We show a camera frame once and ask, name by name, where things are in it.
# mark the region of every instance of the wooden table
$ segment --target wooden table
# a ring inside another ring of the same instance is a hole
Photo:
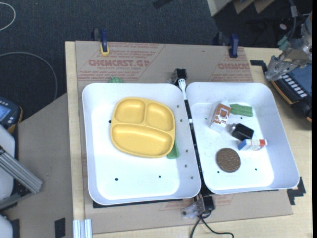
[[[75,220],[85,219],[83,177],[81,166],[80,128],[78,116],[78,89],[76,74],[76,46],[75,42],[66,42],[66,70],[67,70],[67,94],[70,127],[70,154],[72,173],[72,200],[73,217]],[[269,63],[272,55],[279,55],[280,50],[268,48],[245,48],[248,60],[263,60]],[[241,238],[266,238],[266,237],[289,237],[289,238],[312,238],[312,127],[304,118],[295,117],[292,109],[281,98],[275,89],[268,83],[260,67],[251,66],[251,73],[255,82],[269,86],[274,94],[281,120],[286,131],[300,176],[306,189],[304,197],[296,198],[293,206],[293,215],[247,219],[230,222],[211,223],[210,226],[216,231],[230,231],[235,237]],[[105,233],[94,235],[95,238],[186,238],[189,237],[192,225],[164,227],[147,230]],[[195,230],[194,237],[217,237],[202,224]]]

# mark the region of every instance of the yellow plate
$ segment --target yellow plate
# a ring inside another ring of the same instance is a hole
[[[175,141],[175,118],[163,103],[128,97],[114,108],[111,140],[120,151],[140,157],[164,157]]]

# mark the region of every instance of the gray carpet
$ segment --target gray carpet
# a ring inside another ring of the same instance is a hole
[[[309,13],[311,0],[294,0]],[[218,32],[238,34],[245,47],[276,47],[276,21],[250,20],[290,15],[287,0],[262,13],[250,6],[237,15],[230,3],[211,17],[206,0],[0,0],[14,7],[16,20],[0,31],[0,54],[24,51],[44,58],[56,72],[58,93],[66,92],[65,41],[90,40],[94,27],[107,30],[109,41],[211,45]],[[12,19],[0,5],[0,28]],[[49,104],[55,95],[47,65],[28,55],[0,58],[0,96],[22,106],[24,119]]]

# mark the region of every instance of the brown round object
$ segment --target brown round object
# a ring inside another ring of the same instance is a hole
[[[235,150],[231,148],[222,148],[216,156],[218,166],[226,172],[235,172],[241,165],[240,157]]]

